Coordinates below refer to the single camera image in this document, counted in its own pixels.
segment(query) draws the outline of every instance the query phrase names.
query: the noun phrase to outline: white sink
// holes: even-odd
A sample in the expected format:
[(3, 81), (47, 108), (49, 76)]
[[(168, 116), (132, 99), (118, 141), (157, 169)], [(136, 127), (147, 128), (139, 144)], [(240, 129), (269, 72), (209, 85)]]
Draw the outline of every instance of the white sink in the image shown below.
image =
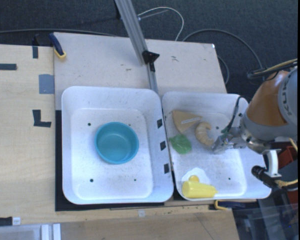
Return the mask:
[[(174, 186), (159, 96), (150, 89), (72, 86), (62, 105), (62, 187), (78, 205), (161, 203)], [(136, 156), (123, 164), (102, 160), (97, 129), (129, 125), (139, 140)]]
[[(174, 125), (172, 111), (179, 110), (202, 116), (202, 121), (209, 122), (212, 129), (209, 135), (214, 140), (221, 135), (221, 130), (230, 122), (237, 101), (237, 94), (195, 93), (171, 91), (162, 98), (163, 113), (166, 118), (167, 137), (179, 134)], [(239, 100), (238, 113), (244, 113), (248, 103)], [(233, 125), (239, 126), (240, 117), (236, 116)], [(196, 125), (187, 129), (186, 135), (192, 145), (187, 154), (179, 154), (170, 145), (176, 188), (180, 195), (191, 201), (225, 200), (225, 199), (263, 199), (269, 196), (271, 188), (265, 186), (251, 173), (253, 166), (265, 167), (262, 155), (249, 148), (228, 149), (223, 154), (214, 154), (211, 148), (200, 143), (195, 136)], [(213, 185), (218, 193), (209, 198), (187, 198), (182, 193), (186, 175), (192, 170), (201, 170), (200, 182)]]

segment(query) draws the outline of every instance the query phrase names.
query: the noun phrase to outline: dark carpet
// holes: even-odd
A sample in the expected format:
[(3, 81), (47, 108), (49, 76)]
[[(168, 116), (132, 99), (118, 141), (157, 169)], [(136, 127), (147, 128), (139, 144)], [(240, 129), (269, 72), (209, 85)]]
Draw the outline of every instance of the dark carpet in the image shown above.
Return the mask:
[[(252, 98), (261, 79), (248, 80), (247, 71), (271, 67), (298, 57), (298, 0), (132, 0), (137, 14), (156, 7), (177, 10), (184, 18), (178, 38), (213, 43), (220, 57), (228, 93)], [(147, 39), (175, 40), (180, 16), (172, 10), (143, 18)], [(116, 19), (114, 0), (0, 0), (0, 31), (72, 29), (127, 37)], [(49, 31), (0, 33), (0, 44), (32, 45), (39, 34), (49, 45)]]

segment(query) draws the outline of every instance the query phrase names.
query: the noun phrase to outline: cheese wedge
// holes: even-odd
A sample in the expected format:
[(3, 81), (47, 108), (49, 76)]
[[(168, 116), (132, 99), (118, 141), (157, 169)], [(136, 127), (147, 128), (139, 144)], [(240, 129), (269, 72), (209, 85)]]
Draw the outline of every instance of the cheese wedge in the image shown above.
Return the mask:
[(185, 130), (193, 126), (195, 123), (200, 121), (202, 116), (183, 112), (179, 110), (172, 111), (172, 119), (175, 127), (180, 133), (183, 133)]

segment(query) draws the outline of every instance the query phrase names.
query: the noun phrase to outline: black cable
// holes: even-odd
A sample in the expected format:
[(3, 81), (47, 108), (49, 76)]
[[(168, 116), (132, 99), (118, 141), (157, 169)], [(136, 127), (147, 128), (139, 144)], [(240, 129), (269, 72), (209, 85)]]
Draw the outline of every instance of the black cable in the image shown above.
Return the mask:
[(207, 29), (200, 29), (200, 30), (197, 30), (195, 32), (192, 32), (191, 34), (187, 35), (182, 41), (186, 41), (188, 38), (190, 38), (191, 36), (195, 35), (195, 34), (198, 34), (198, 33), (202, 33), (202, 32), (220, 32), (220, 33), (224, 33), (224, 34), (227, 34), (227, 35), (230, 35), (234, 38), (236, 38), (237, 40), (239, 40), (241, 43), (243, 43), (251, 52), (252, 54), (254, 55), (255, 59), (257, 60), (258, 64), (259, 64), (259, 67), (260, 69), (263, 68), (262, 64), (261, 64), (261, 61), (259, 59), (259, 57), (257, 56), (257, 54), (255, 53), (255, 51), (250, 47), (250, 45), (248, 45), (244, 40), (242, 40), (240, 37), (238, 37), (237, 35), (235, 34), (232, 34), (228, 31), (225, 31), (225, 30), (220, 30), (220, 29), (214, 29), (214, 28), (207, 28)]
[(235, 102), (235, 106), (234, 106), (234, 110), (233, 110), (233, 115), (232, 115), (232, 118), (231, 118), (231, 121), (229, 122), (229, 124), (221, 131), (221, 133), (223, 134), (228, 134), (228, 132), (230, 131), (233, 123), (234, 123), (234, 120), (236, 118), (236, 115), (238, 113), (238, 110), (239, 110), (239, 100), (243, 98), (243, 96), (239, 96), (237, 99), (236, 99), (236, 102)]
[(217, 55), (217, 57), (218, 57), (218, 59), (222, 62), (222, 64), (225, 67), (225, 70), (226, 70), (226, 79), (224, 81), (224, 84), (227, 85), (227, 83), (229, 82), (229, 78), (230, 78), (229, 68), (228, 68), (227, 64), (225, 63), (225, 61), (220, 56)]
[(88, 35), (117, 37), (114, 34), (88, 31), (88, 30), (66, 29), (66, 28), (26, 28), (26, 29), (3, 30), (0, 31), (0, 35), (22, 33), (22, 32), (66, 32), (66, 33), (74, 33), (74, 34), (88, 34)]
[(288, 70), (288, 69), (291, 69), (295, 66), (298, 65), (298, 62), (294, 61), (290, 64), (287, 64), (287, 65), (284, 65), (284, 66), (280, 66), (280, 67), (277, 67), (277, 68), (274, 68), (272, 70), (267, 70), (266, 68), (265, 69), (257, 69), (257, 70), (253, 70), (253, 71), (249, 71), (247, 73), (247, 78), (248, 79), (256, 79), (256, 78), (260, 78), (260, 77), (263, 77), (263, 76), (268, 76), (272, 73), (278, 73), (279, 71), (282, 71), (282, 70)]

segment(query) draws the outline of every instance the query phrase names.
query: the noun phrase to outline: white cable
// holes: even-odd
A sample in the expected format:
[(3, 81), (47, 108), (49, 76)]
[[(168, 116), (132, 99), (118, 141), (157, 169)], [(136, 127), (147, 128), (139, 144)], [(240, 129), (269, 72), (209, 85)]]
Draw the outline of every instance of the white cable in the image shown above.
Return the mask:
[(175, 41), (177, 41), (178, 38), (179, 38), (179, 36), (180, 36), (180, 34), (181, 34), (181, 32), (182, 32), (182, 30), (184, 29), (185, 21), (184, 21), (184, 18), (182, 17), (182, 15), (180, 14), (180, 12), (178, 12), (176, 9), (173, 9), (173, 8), (170, 8), (170, 7), (163, 7), (163, 6), (161, 6), (161, 7), (156, 7), (156, 8), (152, 8), (152, 9), (146, 10), (146, 11), (144, 11), (144, 12), (138, 14), (137, 16), (140, 17), (141, 15), (144, 15), (144, 14), (146, 14), (146, 13), (149, 13), (149, 12), (152, 12), (152, 11), (158, 10), (158, 9), (168, 9), (168, 10), (172, 10), (172, 11), (174, 11), (175, 13), (177, 13), (177, 14), (180, 16), (180, 18), (181, 18), (181, 20), (182, 20), (182, 26), (181, 26), (181, 29), (180, 29), (178, 35), (177, 35), (176, 38), (175, 38)]

